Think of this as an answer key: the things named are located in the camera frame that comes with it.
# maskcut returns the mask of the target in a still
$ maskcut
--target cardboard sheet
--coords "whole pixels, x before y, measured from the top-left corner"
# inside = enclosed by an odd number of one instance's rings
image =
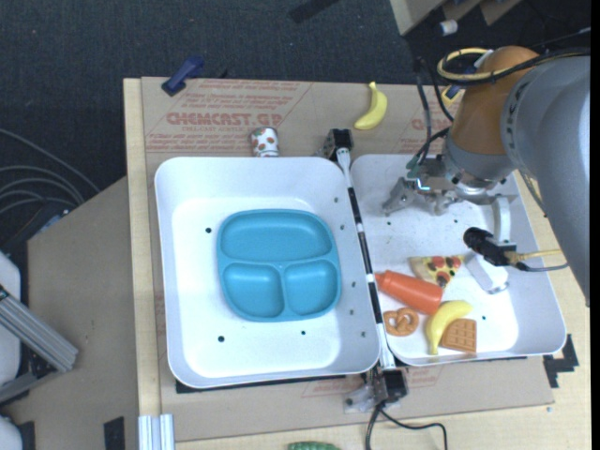
[[[34,237],[28,269],[30,308],[79,353],[74,369],[42,381],[2,414],[18,425],[33,422],[36,448],[105,450],[104,431],[111,426],[123,429],[127,448],[135,448],[127,179]]]
[[[411,85],[381,85],[388,112],[373,130],[354,130],[368,107],[368,82],[187,81],[174,97],[160,85],[166,78],[142,78],[149,217],[157,319],[160,396],[172,413],[177,441],[258,434],[366,422],[368,413],[345,413],[345,395],[360,376],[284,382],[202,392],[178,392],[170,372],[160,271],[157,209],[153,179],[158,165],[178,156],[248,156],[251,130],[277,128],[281,156],[314,155],[331,128],[352,129],[354,158],[373,153],[414,153],[426,138],[421,101]],[[449,126],[427,90],[433,132]],[[439,150],[439,143],[431,151]],[[541,358],[406,367],[409,395],[396,410],[408,418],[544,405],[553,401]]]

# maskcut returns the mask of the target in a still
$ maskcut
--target white plastic part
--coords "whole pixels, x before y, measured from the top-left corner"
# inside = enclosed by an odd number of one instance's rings
[[[2,450],[23,450],[21,432],[2,415],[0,415],[0,448]]]
[[[498,242],[510,241],[510,199],[498,196],[491,205],[494,212],[494,238]]]
[[[174,450],[173,415],[164,413],[159,417],[140,416],[138,418],[138,440],[140,450]]]
[[[21,300],[21,274],[19,268],[0,252],[0,283],[8,293]],[[0,324],[0,385],[17,376],[21,362],[21,342]]]
[[[456,20],[444,20],[438,25],[442,37],[455,34],[458,30],[458,23]]]
[[[465,266],[484,292],[494,294],[508,288],[506,269],[486,262],[483,255],[475,252],[469,253],[465,257]]]

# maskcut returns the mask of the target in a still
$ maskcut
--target black carpet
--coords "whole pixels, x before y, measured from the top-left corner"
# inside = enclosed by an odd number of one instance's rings
[[[436,32],[441,20],[435,10],[403,37],[389,0],[0,0],[0,128],[104,189],[126,173],[124,78],[169,77],[194,54],[211,78],[414,83],[415,56],[434,66],[463,47],[590,46],[591,33],[563,37],[591,26],[591,0],[524,0],[491,26],[476,8],[449,37]],[[96,193],[0,134],[0,248],[39,210],[38,196],[77,205],[40,169],[83,200]]]

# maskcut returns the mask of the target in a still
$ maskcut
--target blue plate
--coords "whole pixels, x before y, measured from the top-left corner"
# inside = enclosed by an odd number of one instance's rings
[[[341,294],[333,234],[322,219],[301,210],[230,215],[218,231],[217,264],[230,308],[256,322],[319,317]]]

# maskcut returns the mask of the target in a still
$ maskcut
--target yellow banana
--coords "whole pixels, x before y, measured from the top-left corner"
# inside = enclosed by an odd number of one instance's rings
[[[358,130],[371,130],[378,126],[387,111],[387,96],[384,92],[377,89],[375,82],[371,82],[368,87],[371,89],[371,104],[367,112],[354,123],[354,128]]]
[[[473,306],[464,300],[442,302],[437,311],[429,317],[425,326],[425,334],[429,341],[429,353],[438,354],[438,345],[446,327],[456,319],[461,319],[473,310]]]

